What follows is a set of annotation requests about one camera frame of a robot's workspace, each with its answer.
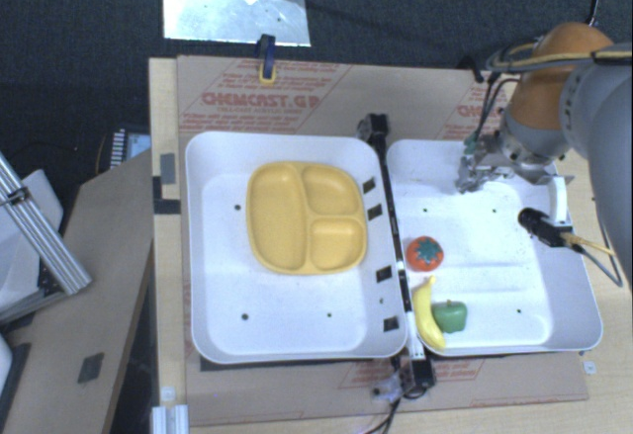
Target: banana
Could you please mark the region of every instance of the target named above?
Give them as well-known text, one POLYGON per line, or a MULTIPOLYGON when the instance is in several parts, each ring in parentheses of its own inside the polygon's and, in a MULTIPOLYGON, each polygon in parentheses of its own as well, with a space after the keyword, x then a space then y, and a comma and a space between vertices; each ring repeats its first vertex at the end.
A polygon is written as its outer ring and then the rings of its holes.
POLYGON ((422 340, 431 348, 441 351, 446 348, 446 339, 431 312, 431 287, 434 284, 435 276, 431 276, 426 283, 413 292, 413 312, 415 326, 422 340))

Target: toy fruit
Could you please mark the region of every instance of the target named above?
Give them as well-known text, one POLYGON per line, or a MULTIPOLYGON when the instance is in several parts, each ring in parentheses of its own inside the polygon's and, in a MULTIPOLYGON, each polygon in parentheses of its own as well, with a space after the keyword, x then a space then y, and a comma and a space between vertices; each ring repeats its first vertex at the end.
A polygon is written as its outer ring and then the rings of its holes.
POLYGON ((407 246, 407 262, 415 271, 429 272, 442 263, 444 251, 432 237, 418 237, 407 246))
POLYGON ((460 332, 466 327, 466 316, 468 310, 464 303, 453 303, 446 301, 431 306, 431 312, 437 326, 442 332, 452 334, 460 332))
POLYGON ((431 312, 431 287, 434 284, 435 276, 431 276, 426 283, 413 292, 413 312, 415 326, 422 341, 431 348, 443 350, 446 347, 446 340, 431 312))

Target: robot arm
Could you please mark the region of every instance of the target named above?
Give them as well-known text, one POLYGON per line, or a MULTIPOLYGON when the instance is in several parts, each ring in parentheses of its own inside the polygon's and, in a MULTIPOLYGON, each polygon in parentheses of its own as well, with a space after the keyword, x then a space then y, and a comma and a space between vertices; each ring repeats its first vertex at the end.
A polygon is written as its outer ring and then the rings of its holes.
POLYGON ((462 193, 515 174, 533 184, 551 183, 553 161, 572 147, 588 161, 598 218, 629 286, 630 51, 631 44, 612 45, 601 32, 580 23, 550 32, 532 52, 534 59, 548 62, 530 63, 529 58, 524 62, 533 69, 523 73, 499 130, 473 137, 456 183, 462 193), (585 56, 582 64, 570 64, 570 52, 591 52, 593 59, 585 56))

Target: red tomato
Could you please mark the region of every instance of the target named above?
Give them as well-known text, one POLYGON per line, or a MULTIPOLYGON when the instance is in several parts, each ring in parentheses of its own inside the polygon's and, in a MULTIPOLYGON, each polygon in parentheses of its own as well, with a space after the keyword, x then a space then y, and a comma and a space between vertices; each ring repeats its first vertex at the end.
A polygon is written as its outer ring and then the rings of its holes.
POLYGON ((432 237, 418 237, 407 246, 407 261, 415 271, 437 269, 444 260, 444 250, 432 237))

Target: yellow divided plate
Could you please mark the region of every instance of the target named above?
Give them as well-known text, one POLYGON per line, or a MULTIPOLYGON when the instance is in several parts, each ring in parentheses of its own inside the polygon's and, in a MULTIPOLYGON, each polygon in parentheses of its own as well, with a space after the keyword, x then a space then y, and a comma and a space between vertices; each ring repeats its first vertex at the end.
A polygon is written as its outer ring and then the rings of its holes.
POLYGON ((358 187, 329 165, 288 161, 259 167, 248 181, 246 218, 254 255, 275 272, 341 272, 367 250, 358 187))

